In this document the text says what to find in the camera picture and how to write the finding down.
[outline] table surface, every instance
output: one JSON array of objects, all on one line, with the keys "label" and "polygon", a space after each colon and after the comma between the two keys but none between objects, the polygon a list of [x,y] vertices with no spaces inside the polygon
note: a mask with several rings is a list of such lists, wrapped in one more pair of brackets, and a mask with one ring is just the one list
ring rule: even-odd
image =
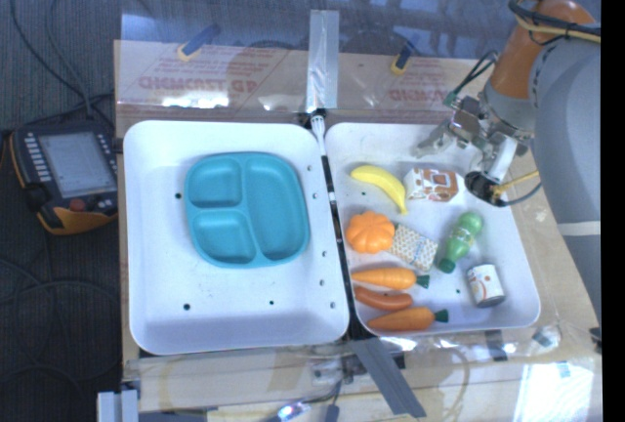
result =
[{"label": "table surface", "polygon": [[[216,109],[198,111],[166,106],[162,100],[150,101],[145,94],[144,100],[126,97],[132,84],[119,75],[123,75],[129,52],[135,54],[133,64],[144,62],[141,73],[145,75],[147,69],[154,69],[159,59],[162,62],[159,56],[163,45],[120,42],[115,52],[119,80],[116,137],[120,139],[133,124],[145,119],[294,122],[302,99],[298,95],[306,91],[306,74],[302,71],[306,68],[305,53],[267,49],[267,59],[278,61],[271,74],[262,73],[260,84],[253,74],[248,76],[247,82],[251,80],[255,85],[247,85],[253,88],[237,109],[251,105],[249,111],[228,114]],[[143,60],[138,60],[137,55],[143,56]],[[339,90],[357,92],[358,97],[341,101],[339,110],[330,111],[328,125],[348,120],[439,122],[447,114],[439,92],[444,94],[457,86],[475,64],[472,60],[416,59],[406,78],[399,80],[380,75],[388,70],[392,58],[340,56]],[[296,74],[304,74],[304,80],[296,78]],[[467,91],[480,90],[487,75],[488,72],[483,74]],[[282,90],[286,85],[281,79],[289,81],[288,94]],[[296,84],[292,83],[294,79],[298,80]],[[363,80],[377,80],[372,97],[365,94],[368,89],[363,92]],[[262,101],[268,101],[275,87],[280,89],[273,99],[281,100],[283,106],[269,111],[254,107],[253,103],[262,105]],[[340,408],[340,420],[412,419],[392,413],[368,374],[356,371],[342,378],[342,361],[348,361],[350,354],[340,342],[319,347],[171,357],[142,355],[129,328],[123,154],[118,155],[118,162],[124,381],[140,386],[142,412],[218,407],[207,411],[207,420],[265,420],[288,401],[305,401],[308,411],[299,419],[324,420],[336,383],[341,380],[340,396],[335,401]],[[534,169],[533,158],[527,153],[515,159],[510,175],[518,177]],[[405,367],[401,371],[431,420],[536,420],[539,415],[549,419],[547,413],[566,420],[602,419],[602,355],[596,351],[589,333],[597,326],[597,320],[588,294],[544,194],[539,191],[512,208],[541,297],[538,321],[528,329],[503,330],[494,335],[464,333],[417,341],[414,349],[403,352]],[[493,354],[489,340],[498,341],[503,357]]]}]

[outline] toy banana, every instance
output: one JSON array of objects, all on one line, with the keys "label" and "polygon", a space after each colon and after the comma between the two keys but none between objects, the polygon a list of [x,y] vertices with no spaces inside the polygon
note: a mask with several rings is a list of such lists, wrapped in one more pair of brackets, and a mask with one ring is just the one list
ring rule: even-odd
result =
[{"label": "toy banana", "polygon": [[354,168],[350,176],[358,181],[377,186],[395,202],[402,214],[408,213],[405,204],[406,189],[391,172],[375,165],[361,165]]}]

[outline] toy bottle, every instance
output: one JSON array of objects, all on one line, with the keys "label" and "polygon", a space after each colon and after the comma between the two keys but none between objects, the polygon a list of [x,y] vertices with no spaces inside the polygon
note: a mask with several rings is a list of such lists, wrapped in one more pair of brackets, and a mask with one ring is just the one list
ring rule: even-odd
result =
[{"label": "toy bottle", "polygon": [[438,268],[444,273],[452,273],[456,262],[467,255],[476,235],[481,231],[483,220],[475,212],[465,212],[458,218],[445,246],[445,254],[438,262]]}]

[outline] toy pumpkin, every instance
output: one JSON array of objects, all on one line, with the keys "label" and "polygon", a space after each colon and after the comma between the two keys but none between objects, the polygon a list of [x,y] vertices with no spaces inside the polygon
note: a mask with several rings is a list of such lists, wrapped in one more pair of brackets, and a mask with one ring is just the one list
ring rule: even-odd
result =
[{"label": "toy pumpkin", "polygon": [[367,210],[354,215],[345,232],[345,239],[358,253],[375,254],[391,248],[395,225],[384,214]]}]

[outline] white can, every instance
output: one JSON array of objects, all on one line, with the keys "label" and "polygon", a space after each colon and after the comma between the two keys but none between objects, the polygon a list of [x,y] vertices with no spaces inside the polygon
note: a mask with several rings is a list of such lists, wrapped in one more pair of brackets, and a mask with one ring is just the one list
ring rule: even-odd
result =
[{"label": "white can", "polygon": [[497,268],[493,264],[481,264],[470,268],[467,271],[467,280],[479,308],[495,306],[506,300]]}]

